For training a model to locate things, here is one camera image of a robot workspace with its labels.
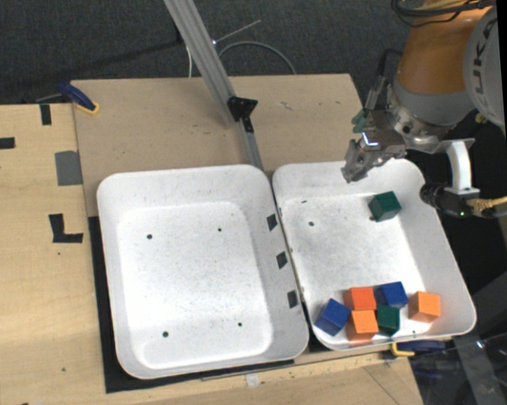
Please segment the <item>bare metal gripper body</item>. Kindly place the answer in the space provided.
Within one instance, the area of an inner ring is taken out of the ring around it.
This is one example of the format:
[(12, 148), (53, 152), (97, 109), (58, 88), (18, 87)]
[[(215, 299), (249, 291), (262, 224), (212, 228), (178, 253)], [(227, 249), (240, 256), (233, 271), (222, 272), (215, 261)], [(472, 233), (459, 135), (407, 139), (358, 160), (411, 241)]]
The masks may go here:
[(406, 107), (362, 109), (358, 115), (362, 152), (373, 153), (375, 162), (404, 158), (409, 150), (433, 154), (449, 148), (448, 127), (423, 122)]

